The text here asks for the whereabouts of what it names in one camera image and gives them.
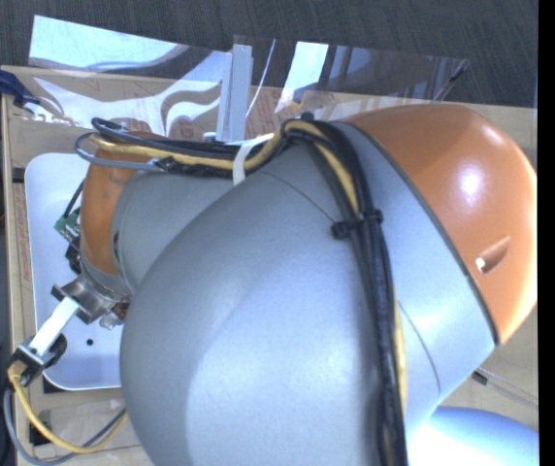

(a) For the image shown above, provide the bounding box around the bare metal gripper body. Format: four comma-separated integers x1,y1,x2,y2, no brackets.
63,272,132,330

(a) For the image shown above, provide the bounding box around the white plastic tray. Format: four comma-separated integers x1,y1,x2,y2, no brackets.
23,152,129,392

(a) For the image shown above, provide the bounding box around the black cylinder on white bracket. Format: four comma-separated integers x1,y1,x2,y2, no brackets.
7,283,95,388

